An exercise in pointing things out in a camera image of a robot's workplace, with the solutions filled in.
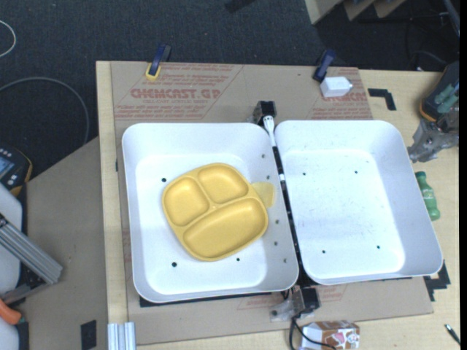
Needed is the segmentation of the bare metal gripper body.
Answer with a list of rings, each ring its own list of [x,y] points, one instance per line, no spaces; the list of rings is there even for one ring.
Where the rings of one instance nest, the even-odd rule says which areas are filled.
[[[413,144],[407,148],[413,163],[425,163],[437,158],[437,154],[456,146],[459,142],[459,128],[439,127],[435,122],[422,119],[413,135]]]

